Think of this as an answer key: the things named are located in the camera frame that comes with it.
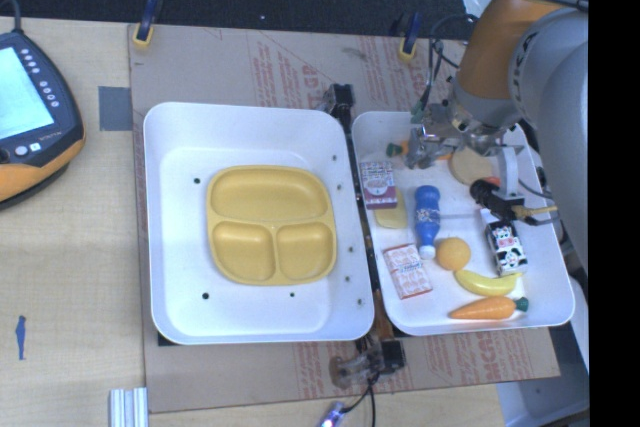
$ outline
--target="blue mark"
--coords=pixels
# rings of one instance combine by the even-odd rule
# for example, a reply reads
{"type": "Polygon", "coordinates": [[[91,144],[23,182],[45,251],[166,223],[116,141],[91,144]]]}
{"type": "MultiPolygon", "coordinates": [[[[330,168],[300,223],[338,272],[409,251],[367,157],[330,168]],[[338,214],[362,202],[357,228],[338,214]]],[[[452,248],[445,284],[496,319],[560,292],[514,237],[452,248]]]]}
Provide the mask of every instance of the blue mark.
{"type": "Polygon", "coordinates": [[[18,318],[18,325],[16,326],[16,338],[18,340],[18,353],[20,355],[20,359],[25,359],[24,357],[24,338],[27,334],[27,328],[25,327],[25,322],[27,318],[24,315],[20,315],[18,318]]]}

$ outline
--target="bottle cap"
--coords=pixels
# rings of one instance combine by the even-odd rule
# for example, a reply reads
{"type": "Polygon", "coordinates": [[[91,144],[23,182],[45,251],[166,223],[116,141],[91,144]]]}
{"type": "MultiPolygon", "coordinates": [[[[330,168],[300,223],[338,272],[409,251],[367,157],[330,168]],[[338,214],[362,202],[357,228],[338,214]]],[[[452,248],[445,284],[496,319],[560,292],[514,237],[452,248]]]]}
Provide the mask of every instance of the bottle cap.
{"type": "Polygon", "coordinates": [[[436,256],[436,248],[434,246],[420,246],[418,253],[423,260],[431,260],[436,256]]]}

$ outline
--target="white tray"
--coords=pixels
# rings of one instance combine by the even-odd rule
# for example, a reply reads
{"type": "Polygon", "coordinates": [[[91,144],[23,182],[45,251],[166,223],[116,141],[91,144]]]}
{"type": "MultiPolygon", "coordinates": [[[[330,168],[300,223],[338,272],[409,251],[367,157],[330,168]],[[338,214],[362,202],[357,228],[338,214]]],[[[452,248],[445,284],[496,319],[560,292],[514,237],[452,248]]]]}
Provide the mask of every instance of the white tray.
{"type": "MultiPolygon", "coordinates": [[[[443,219],[436,237],[461,237],[471,247],[471,260],[465,266],[487,276],[496,276],[493,257],[483,235],[480,206],[469,194],[469,187],[458,182],[449,172],[446,160],[440,160],[427,169],[404,165],[403,157],[391,159],[386,156],[389,143],[399,144],[409,138],[411,115],[408,112],[367,112],[353,122],[352,135],[358,162],[391,160],[396,186],[404,196],[409,226],[406,229],[391,229],[377,225],[374,213],[367,211],[371,229],[378,273],[385,309],[390,320],[409,335],[439,335],[497,329],[514,329],[561,325],[569,321],[574,309],[573,290],[567,274],[562,252],[558,245],[552,224],[537,227],[516,222],[524,250],[528,256],[528,270],[519,280],[509,297],[523,295],[529,299],[526,313],[516,311],[508,320],[470,321],[452,320],[448,313],[481,296],[463,289],[453,273],[440,267],[435,260],[426,261],[427,271],[434,289],[420,296],[401,300],[394,289],[389,271],[382,257],[382,251],[389,247],[415,243],[413,212],[414,193],[420,185],[434,185],[441,194],[440,211],[443,219]]],[[[517,128],[508,132],[506,144],[524,145],[518,155],[519,178],[539,190],[534,161],[526,142],[524,132],[517,128]]],[[[497,175],[498,164],[493,162],[497,175]]],[[[523,191],[525,205],[532,208],[545,206],[544,200],[523,191]]]]}
{"type": "Polygon", "coordinates": [[[151,313],[178,344],[354,340],[374,308],[344,131],[313,110],[163,103],[144,120],[151,313]],[[211,178],[238,165],[306,169],[325,185],[337,233],[332,271],[308,284],[245,285],[216,268],[211,178]]]}

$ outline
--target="blue bottle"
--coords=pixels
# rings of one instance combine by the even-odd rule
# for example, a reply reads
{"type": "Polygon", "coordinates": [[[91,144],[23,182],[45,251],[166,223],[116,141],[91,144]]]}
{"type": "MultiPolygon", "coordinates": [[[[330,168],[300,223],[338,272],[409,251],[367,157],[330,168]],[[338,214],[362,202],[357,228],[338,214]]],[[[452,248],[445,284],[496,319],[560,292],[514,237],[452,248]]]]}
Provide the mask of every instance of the blue bottle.
{"type": "Polygon", "coordinates": [[[440,191],[433,185],[416,189],[416,235],[420,257],[424,260],[436,256],[433,241],[440,231],[440,191]]]}

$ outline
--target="banana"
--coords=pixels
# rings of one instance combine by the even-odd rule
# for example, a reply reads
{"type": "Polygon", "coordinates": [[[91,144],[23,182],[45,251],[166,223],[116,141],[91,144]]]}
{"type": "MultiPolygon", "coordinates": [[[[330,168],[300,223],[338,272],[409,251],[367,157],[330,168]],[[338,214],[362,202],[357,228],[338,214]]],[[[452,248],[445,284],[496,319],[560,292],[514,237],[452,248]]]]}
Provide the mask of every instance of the banana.
{"type": "Polygon", "coordinates": [[[522,276],[521,272],[516,272],[499,278],[490,278],[466,269],[460,269],[453,274],[463,288],[474,294],[485,296],[508,294],[515,288],[518,278],[522,276]]]}

